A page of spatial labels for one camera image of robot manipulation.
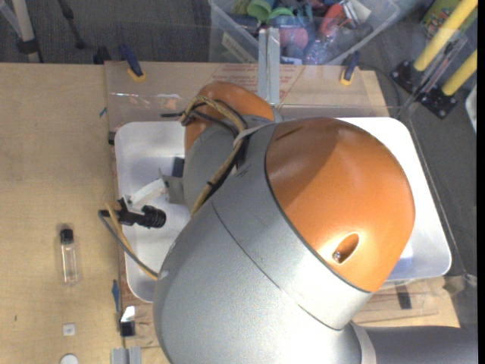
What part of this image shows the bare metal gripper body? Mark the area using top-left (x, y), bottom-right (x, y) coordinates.
top-left (158, 168), bottom-right (186, 205)

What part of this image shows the white plastic tray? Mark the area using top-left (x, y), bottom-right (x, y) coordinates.
top-left (114, 121), bottom-right (192, 303)
top-left (333, 117), bottom-right (453, 282)

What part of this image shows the clear plastic bottle black cap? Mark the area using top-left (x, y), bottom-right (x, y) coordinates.
top-left (58, 227), bottom-right (83, 286)

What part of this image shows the yellow foam pole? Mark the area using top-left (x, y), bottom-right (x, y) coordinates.
top-left (440, 49), bottom-right (477, 97)
top-left (412, 0), bottom-right (477, 73)

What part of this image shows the black cylinder on white bracket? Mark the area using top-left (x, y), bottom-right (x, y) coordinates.
top-left (117, 177), bottom-right (168, 230)

